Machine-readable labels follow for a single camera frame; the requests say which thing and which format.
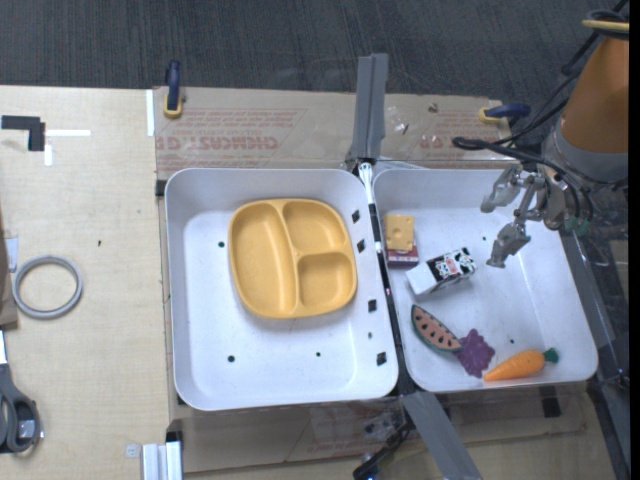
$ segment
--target toy sink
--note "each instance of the toy sink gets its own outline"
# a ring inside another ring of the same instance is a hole
[[[357,177],[186,169],[168,181],[165,207],[174,380],[189,406],[356,401],[393,390],[395,342]]]
[[[270,318],[343,307],[356,265],[340,215],[313,199],[266,199],[239,208],[229,224],[229,258],[245,307]]]
[[[176,173],[165,205],[181,398],[201,410],[380,398],[396,386],[400,346],[403,374],[437,393],[589,378],[597,351],[558,233],[530,223],[531,243],[506,268],[485,264],[515,207],[480,212],[499,174],[392,168],[375,176],[380,220],[413,216],[421,261],[467,247],[478,264],[468,280],[423,299],[406,268],[388,268],[383,284],[367,195],[353,174]],[[537,376],[485,382],[452,353],[425,346],[413,329],[414,304],[458,338],[477,329],[495,349],[490,367],[525,348],[554,347],[560,361]]]

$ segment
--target purple grapes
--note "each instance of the purple grapes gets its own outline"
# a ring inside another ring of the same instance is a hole
[[[482,378],[482,370],[489,366],[496,351],[487,345],[476,329],[471,329],[469,334],[460,338],[460,343],[462,343],[462,349],[454,352],[454,355],[469,375]]]

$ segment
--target scissors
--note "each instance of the scissors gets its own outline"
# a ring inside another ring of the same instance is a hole
[[[0,329],[0,450],[24,452],[40,435],[40,415],[36,404],[18,390],[11,380],[4,332]]]

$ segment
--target gray carpet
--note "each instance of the gray carpet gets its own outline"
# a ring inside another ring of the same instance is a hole
[[[353,91],[390,54],[388,92],[535,106],[619,0],[0,0],[0,84]]]

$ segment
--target toy watermelon slice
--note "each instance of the toy watermelon slice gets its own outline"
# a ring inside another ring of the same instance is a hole
[[[411,307],[411,323],[418,336],[430,347],[444,352],[456,352],[462,343],[435,316],[415,304]]]

